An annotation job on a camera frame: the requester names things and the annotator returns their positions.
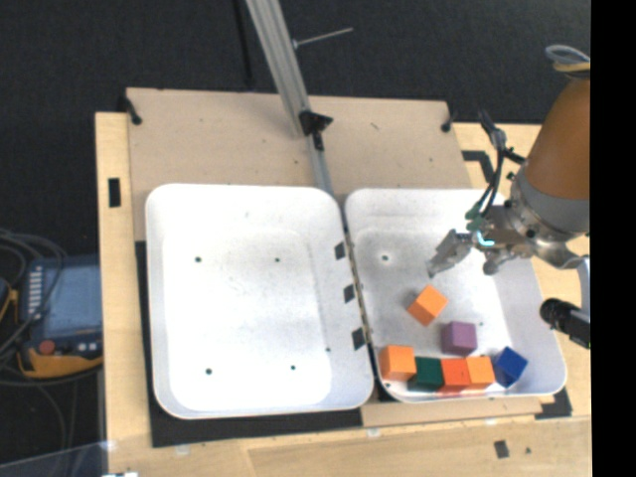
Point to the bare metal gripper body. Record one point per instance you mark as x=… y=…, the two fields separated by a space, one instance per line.
x=529 y=239

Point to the green cube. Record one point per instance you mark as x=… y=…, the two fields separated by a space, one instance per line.
x=428 y=371

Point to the white plastic tray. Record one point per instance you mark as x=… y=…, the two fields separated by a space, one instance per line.
x=248 y=306
x=397 y=226

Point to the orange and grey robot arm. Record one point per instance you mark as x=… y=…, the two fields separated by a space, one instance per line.
x=561 y=152

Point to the orange cube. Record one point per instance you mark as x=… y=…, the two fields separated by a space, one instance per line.
x=427 y=305
x=454 y=371
x=480 y=369
x=397 y=362

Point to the black cylinder on white bracket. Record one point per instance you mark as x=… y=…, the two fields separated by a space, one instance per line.
x=564 y=316

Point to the flat brown board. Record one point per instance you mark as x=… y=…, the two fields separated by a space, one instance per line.
x=223 y=137

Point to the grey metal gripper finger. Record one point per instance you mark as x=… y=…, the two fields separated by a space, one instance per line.
x=497 y=263
x=447 y=254

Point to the blue cube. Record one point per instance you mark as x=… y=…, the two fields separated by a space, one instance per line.
x=511 y=365

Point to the purple cube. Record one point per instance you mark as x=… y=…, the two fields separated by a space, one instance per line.
x=459 y=337

